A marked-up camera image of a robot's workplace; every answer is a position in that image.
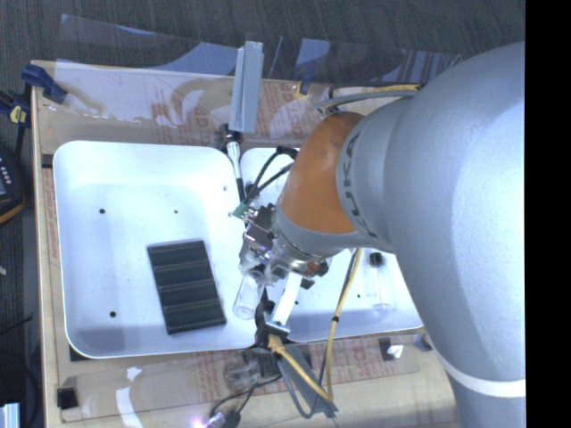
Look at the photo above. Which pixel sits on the black ribbed rectangular pad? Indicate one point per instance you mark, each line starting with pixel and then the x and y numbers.
pixel 186 287

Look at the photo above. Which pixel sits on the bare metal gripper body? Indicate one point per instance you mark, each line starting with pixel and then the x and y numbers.
pixel 261 227

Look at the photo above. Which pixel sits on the clear plastic bottle, black cap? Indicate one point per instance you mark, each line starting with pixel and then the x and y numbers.
pixel 379 283

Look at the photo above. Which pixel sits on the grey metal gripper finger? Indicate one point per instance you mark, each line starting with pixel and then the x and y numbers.
pixel 248 261
pixel 277 273

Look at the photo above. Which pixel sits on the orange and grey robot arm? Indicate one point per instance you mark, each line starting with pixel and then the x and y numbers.
pixel 428 203

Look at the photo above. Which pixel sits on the brown cardboard board, red print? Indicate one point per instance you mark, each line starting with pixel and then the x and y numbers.
pixel 134 105

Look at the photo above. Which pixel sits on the clear plastic bottle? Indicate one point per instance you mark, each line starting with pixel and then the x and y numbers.
pixel 379 283
pixel 246 301

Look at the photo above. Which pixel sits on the white plastic tray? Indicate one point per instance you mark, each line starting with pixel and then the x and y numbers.
pixel 312 319
pixel 116 257

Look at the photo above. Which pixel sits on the thin black and white rod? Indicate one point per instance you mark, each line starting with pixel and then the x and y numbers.
pixel 235 161

